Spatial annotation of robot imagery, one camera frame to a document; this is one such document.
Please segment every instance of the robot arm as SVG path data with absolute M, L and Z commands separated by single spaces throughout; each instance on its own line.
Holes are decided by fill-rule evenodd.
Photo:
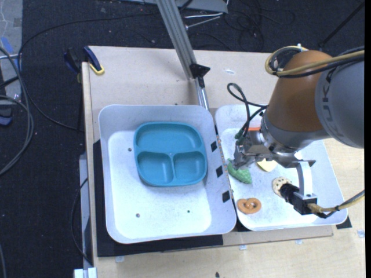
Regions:
M 297 53 L 280 70 L 273 63 L 285 49 Z M 364 49 L 332 58 L 319 51 L 286 47 L 272 54 L 265 67 L 279 79 L 260 130 L 247 130 L 237 139 L 232 164 L 238 169 L 266 159 L 296 168 L 299 187 L 285 186 L 281 196 L 300 214 L 309 214 L 308 204 L 317 202 L 310 174 L 315 161 L 301 160 L 298 151 L 329 137 L 364 148 Z

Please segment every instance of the brown donut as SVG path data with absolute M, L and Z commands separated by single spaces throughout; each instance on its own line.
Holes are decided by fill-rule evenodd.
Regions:
M 260 210 L 261 203 L 255 197 L 251 197 L 250 199 L 239 199 L 237 201 L 237 207 L 245 214 L 253 214 Z

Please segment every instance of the table top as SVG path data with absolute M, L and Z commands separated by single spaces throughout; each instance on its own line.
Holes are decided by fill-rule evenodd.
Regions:
M 98 114 L 106 105 L 197 104 L 175 50 L 90 47 L 105 69 L 96 75 L 83 63 L 82 82 L 88 158 L 93 263 L 98 277 L 365 277 L 365 205 L 348 209 L 352 227 L 297 228 L 223 235 L 224 246 L 128 255 L 123 262 L 97 257 L 92 144 L 99 140 Z M 265 72 L 266 53 L 194 51 L 210 67 L 204 77 L 210 111 L 238 104 L 227 91 L 237 83 L 249 101 L 267 104 L 276 77 Z M 364 150 L 324 141 L 345 199 L 364 189 Z

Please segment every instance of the blue plate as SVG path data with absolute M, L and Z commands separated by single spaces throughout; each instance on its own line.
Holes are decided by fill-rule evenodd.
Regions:
M 144 123 L 134 134 L 140 178 L 153 186 L 182 186 L 203 180 L 208 169 L 198 130 L 186 123 Z

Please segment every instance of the black carpet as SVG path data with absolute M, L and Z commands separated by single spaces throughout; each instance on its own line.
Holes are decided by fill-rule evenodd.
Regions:
M 228 15 L 190 28 L 189 36 L 194 49 L 273 52 L 298 43 L 319 49 L 318 44 L 363 1 L 231 0 Z M 0 177 L 0 244 L 8 277 L 71 277 L 74 269 L 82 267 L 71 237 L 70 216 L 79 188 L 78 159 L 85 146 L 83 132 L 75 130 L 81 85 L 63 54 L 73 47 L 83 60 L 86 45 L 172 48 L 172 43 L 154 5 L 23 0 L 23 44 L 21 71 L 29 96 L 45 115 L 63 125 L 31 106 L 35 120 L 31 144 Z M 362 7 L 323 51 L 336 56 L 364 44 Z M 25 120 L 25 112 L 14 107 L 13 123 L 0 127 L 0 168 L 20 149 Z

